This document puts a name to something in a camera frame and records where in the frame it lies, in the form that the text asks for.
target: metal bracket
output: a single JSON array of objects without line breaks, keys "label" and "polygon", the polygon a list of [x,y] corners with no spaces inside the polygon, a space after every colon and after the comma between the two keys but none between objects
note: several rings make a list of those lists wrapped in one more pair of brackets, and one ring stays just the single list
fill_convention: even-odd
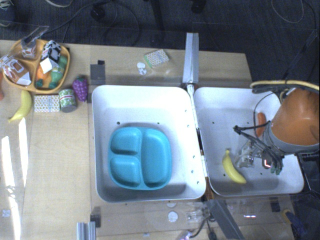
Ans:
[{"label": "metal bracket", "polygon": [[196,84],[199,82],[199,34],[187,33],[182,83]]},{"label": "metal bracket", "polygon": [[96,223],[78,222],[76,224],[76,240],[96,240]]},{"label": "metal bracket", "polygon": [[245,239],[223,200],[209,200],[206,206],[227,239]]}]

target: food package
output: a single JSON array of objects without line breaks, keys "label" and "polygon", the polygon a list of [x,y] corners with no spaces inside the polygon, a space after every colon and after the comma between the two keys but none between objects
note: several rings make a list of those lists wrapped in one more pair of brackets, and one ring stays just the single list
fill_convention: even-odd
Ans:
[{"label": "food package", "polygon": [[150,68],[154,68],[162,63],[169,61],[169,57],[163,49],[147,53],[146,55],[144,55],[144,59]]},{"label": "food package", "polygon": [[5,75],[12,82],[21,86],[29,86],[31,84],[29,70],[14,56],[3,56],[0,58],[0,65]]},{"label": "food package", "polygon": [[45,44],[40,60],[44,74],[58,66],[60,52],[61,46],[55,41],[51,40]]},{"label": "food package", "polygon": [[60,102],[59,95],[35,95],[34,96],[34,112],[59,112]]}]

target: box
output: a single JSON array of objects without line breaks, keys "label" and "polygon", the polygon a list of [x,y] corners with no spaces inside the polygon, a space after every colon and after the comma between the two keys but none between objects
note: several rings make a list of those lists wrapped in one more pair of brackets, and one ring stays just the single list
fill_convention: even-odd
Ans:
[{"label": "box", "polygon": [[43,73],[47,73],[54,67],[58,67],[59,57],[61,53],[61,46],[55,41],[51,40],[47,42],[41,54],[40,65],[42,67]]},{"label": "box", "polygon": [[[201,87],[194,104],[204,156],[196,130],[189,94],[178,87],[101,85],[92,93],[95,146],[95,180],[100,198],[110,203],[135,201],[195,200],[210,187],[224,197],[252,197],[300,192],[303,175],[297,157],[283,159],[280,175],[254,168],[240,168],[247,179],[237,184],[226,176],[222,165],[225,150],[235,152],[247,141],[233,127],[253,125],[253,110],[266,94],[251,89]],[[267,120],[278,111],[275,95],[264,99],[259,110]],[[136,191],[117,186],[108,172],[108,143],[122,127],[151,127],[168,137],[172,148],[172,177],[168,185],[154,191]]]},{"label": "box", "polygon": [[59,95],[35,95],[34,96],[34,112],[49,113],[59,112],[60,102]]}]

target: black cable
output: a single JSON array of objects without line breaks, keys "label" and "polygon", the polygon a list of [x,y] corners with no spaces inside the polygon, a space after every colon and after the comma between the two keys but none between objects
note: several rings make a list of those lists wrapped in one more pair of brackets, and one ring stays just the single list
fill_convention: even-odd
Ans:
[{"label": "black cable", "polygon": [[195,238],[197,235],[199,235],[199,233],[200,233],[200,232],[201,232],[201,230],[203,229],[203,227],[204,227],[204,225],[205,225],[205,223],[206,223],[207,219],[208,219],[208,218],[205,218],[205,219],[201,222],[201,224],[200,224],[200,227],[199,227],[198,231],[197,231],[195,234],[193,234],[193,235],[189,236],[189,238]]},{"label": "black cable", "polygon": [[[135,19],[135,22],[136,22],[136,25],[137,25],[137,29],[138,29],[138,35],[137,35],[137,37],[135,38],[135,40],[133,41],[133,43],[130,44],[131,47],[134,47],[134,46],[137,44],[137,42],[139,41],[140,37],[141,37],[141,28],[140,28],[140,24],[139,24],[138,18],[137,18],[137,16],[136,16],[128,7],[126,7],[125,5],[123,5],[123,4],[119,3],[119,2],[113,2],[113,3],[116,4],[116,5],[119,5],[119,6],[123,7],[123,8],[125,8],[127,11],[129,11],[129,12],[131,13],[131,15],[132,15],[132,16],[134,17],[134,19]],[[106,40],[107,35],[108,35],[109,32],[112,30],[111,27],[112,27],[112,25],[114,24],[114,22],[113,22],[112,24],[110,24],[110,26],[107,27],[106,31],[104,32],[104,34],[103,34],[104,40]]]},{"label": "black cable", "polygon": [[300,88],[302,90],[308,90],[310,92],[314,92],[316,94],[319,94],[319,91],[304,85],[299,85],[299,84],[261,84],[261,85],[256,85],[252,88],[252,92],[254,94],[260,94],[260,93],[265,93],[265,92],[274,92],[279,93],[285,89],[292,89],[292,88]]},{"label": "black cable", "polygon": [[[138,18],[136,17],[136,15],[135,15],[128,7],[126,7],[126,6],[124,6],[124,5],[120,4],[120,3],[111,1],[111,0],[96,0],[96,1],[90,2],[90,3],[82,6],[80,9],[78,9],[78,10],[75,12],[75,14],[74,14],[70,19],[68,19],[67,21],[65,21],[65,22],[62,23],[61,25],[55,27],[54,29],[51,29],[51,30],[49,30],[49,31],[46,31],[43,35],[49,34],[49,33],[51,33],[51,32],[54,32],[54,31],[62,28],[62,27],[65,26],[66,24],[69,24],[83,9],[85,9],[85,8],[87,8],[87,7],[89,7],[89,6],[94,6],[94,5],[96,5],[97,3],[103,3],[103,4],[113,3],[113,4],[115,4],[115,5],[118,5],[118,6],[121,6],[121,7],[125,8],[127,11],[129,11],[129,12],[133,15],[133,17],[134,17],[134,19],[135,19],[135,21],[136,21],[136,23],[137,23],[137,28],[138,28],[137,38],[135,39],[135,41],[133,42],[133,44],[131,44],[131,46],[135,46],[136,43],[138,42],[138,40],[140,39],[140,36],[141,36],[141,29],[140,29],[140,24],[139,24]],[[107,27],[108,29],[110,29],[110,28],[112,27],[112,25],[116,22],[117,17],[118,17],[118,11],[116,11],[116,16],[114,17],[112,23]],[[66,31],[64,32],[63,41],[65,40],[65,37],[66,37],[66,34],[67,34],[67,31],[68,31],[69,27],[70,27],[70,24],[68,25]]]},{"label": "black cable", "polygon": [[89,7],[89,6],[93,6],[93,5],[95,5],[96,3],[98,3],[98,2],[101,2],[101,3],[104,2],[104,3],[108,4],[108,3],[112,2],[112,1],[111,1],[111,0],[96,0],[96,1],[90,2],[90,3],[82,6],[79,10],[77,10],[77,11],[75,12],[75,14],[74,14],[70,19],[68,19],[67,21],[65,21],[65,22],[62,23],[61,25],[55,27],[54,29],[51,29],[51,30],[45,32],[44,35],[45,35],[45,34],[48,34],[48,33],[51,33],[51,32],[53,32],[53,31],[56,31],[56,30],[58,30],[58,29],[60,29],[60,28],[62,28],[64,25],[66,25],[66,24],[68,24],[69,22],[71,22],[83,9],[85,9],[85,8],[87,8],[87,7]]},{"label": "black cable", "polygon": [[251,127],[237,127],[240,131],[246,131],[246,130],[252,130],[252,129],[257,129],[257,128],[261,128],[261,127],[265,127],[270,123],[270,121],[263,123],[263,124],[259,124],[257,126],[251,126]]},{"label": "black cable", "polygon": [[206,225],[208,226],[209,231],[210,231],[210,232],[213,232],[213,231],[211,230],[210,225],[209,225],[209,220],[208,220],[208,219],[206,219]]}]

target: cable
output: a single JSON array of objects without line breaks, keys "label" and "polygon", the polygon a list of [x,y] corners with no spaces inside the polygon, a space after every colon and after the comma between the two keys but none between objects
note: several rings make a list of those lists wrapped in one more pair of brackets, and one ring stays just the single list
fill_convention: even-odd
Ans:
[{"label": "cable", "polygon": [[203,227],[204,227],[207,219],[208,219],[208,217],[206,217],[206,218],[201,222],[198,231],[197,231],[195,234],[191,235],[189,238],[195,238],[197,235],[199,235],[199,233],[200,233],[201,230],[203,229]]},{"label": "cable", "polygon": [[319,85],[300,80],[263,80],[256,81],[250,84],[250,87],[253,89],[252,92],[256,94],[271,91],[273,89],[273,86],[281,87],[282,90],[284,90],[285,88],[298,87],[319,94]]},{"label": "cable", "polygon": [[[116,5],[119,5],[119,6],[121,6],[121,7],[123,7],[123,8],[125,8],[127,11],[129,11],[130,13],[131,13],[131,15],[134,17],[134,19],[135,19],[135,22],[136,22],[136,25],[137,25],[137,29],[138,29],[138,35],[137,35],[137,37],[136,37],[136,39],[133,41],[133,43],[132,44],[130,44],[130,46],[131,47],[134,47],[136,44],[137,44],[137,42],[139,41],[139,39],[140,39],[140,37],[141,37],[141,28],[140,28],[140,24],[139,24],[139,21],[138,21],[138,18],[137,18],[137,16],[128,8],[128,7],[126,7],[125,5],[123,5],[123,4],[121,4],[121,3],[116,3],[116,2],[114,2]],[[109,32],[112,30],[111,29],[111,26],[114,24],[114,22],[112,23],[112,24],[110,24],[110,26],[109,27],[107,27],[107,29],[106,29],[106,31],[104,32],[104,34],[103,34],[103,38],[105,39],[106,37],[107,37],[107,35],[109,34]]]},{"label": "cable", "polygon": [[87,8],[87,7],[89,7],[89,6],[93,6],[93,5],[95,5],[96,3],[102,3],[102,2],[108,4],[108,3],[112,2],[112,1],[111,1],[111,0],[96,0],[96,1],[90,2],[90,3],[82,6],[79,10],[77,10],[77,11],[75,12],[75,14],[74,14],[70,19],[68,19],[67,21],[65,21],[65,22],[62,23],[61,25],[55,27],[54,29],[51,29],[51,30],[45,32],[44,35],[45,35],[45,34],[48,34],[48,33],[51,33],[51,32],[53,32],[53,31],[56,31],[56,30],[62,28],[64,25],[66,25],[66,24],[68,24],[69,22],[71,22],[83,9],[85,9],[85,8]]},{"label": "cable", "polygon": [[[113,4],[117,5],[117,6],[121,6],[121,7],[125,8],[127,11],[129,11],[129,12],[133,15],[133,17],[134,17],[134,19],[135,19],[135,21],[136,21],[136,23],[137,23],[137,28],[138,28],[138,31],[139,31],[139,32],[138,32],[138,35],[137,35],[137,38],[135,39],[135,41],[134,41],[133,44],[131,45],[131,46],[134,46],[134,45],[138,42],[138,40],[139,40],[139,38],[140,38],[140,36],[141,36],[141,29],[140,29],[140,24],[139,24],[138,18],[136,17],[136,15],[135,15],[129,8],[127,8],[126,6],[124,6],[124,5],[120,4],[120,3],[117,3],[117,2],[114,2],[114,1],[111,1],[111,0],[96,0],[96,1],[90,2],[90,3],[82,6],[80,9],[78,9],[78,10],[75,12],[75,14],[74,14],[70,19],[68,19],[67,21],[65,21],[65,22],[62,23],[61,25],[55,27],[54,29],[51,29],[51,30],[49,30],[49,31],[46,31],[45,33],[43,33],[43,35],[48,34],[48,33],[51,33],[51,32],[54,32],[54,31],[62,28],[62,27],[65,26],[66,24],[69,24],[68,27],[67,27],[67,29],[66,29],[66,31],[64,32],[64,36],[63,36],[63,42],[64,42],[64,40],[65,40],[65,38],[66,38],[67,31],[68,31],[68,29],[69,29],[69,27],[70,27],[70,22],[71,22],[83,9],[85,9],[85,8],[87,8],[87,7],[89,7],[89,6],[96,5],[96,4],[98,4],[98,3],[103,3],[103,4],[113,3]],[[107,27],[108,29],[110,29],[110,28],[112,27],[112,25],[116,22],[117,17],[118,17],[118,10],[116,10],[116,15],[115,15],[112,23]]]},{"label": "cable", "polygon": [[304,4],[303,4],[303,1],[302,1],[302,0],[300,0],[300,4],[301,4],[301,10],[302,10],[300,19],[298,19],[298,20],[296,20],[296,21],[291,21],[291,20],[288,20],[288,19],[284,18],[283,16],[281,16],[280,13],[278,13],[278,11],[276,10],[276,8],[275,8],[275,6],[274,6],[274,0],[271,0],[271,6],[272,6],[272,9],[274,10],[274,12],[275,12],[281,19],[283,19],[285,22],[292,23],[292,24],[299,23],[299,22],[303,19],[304,15],[305,15],[305,8],[304,8]]}]

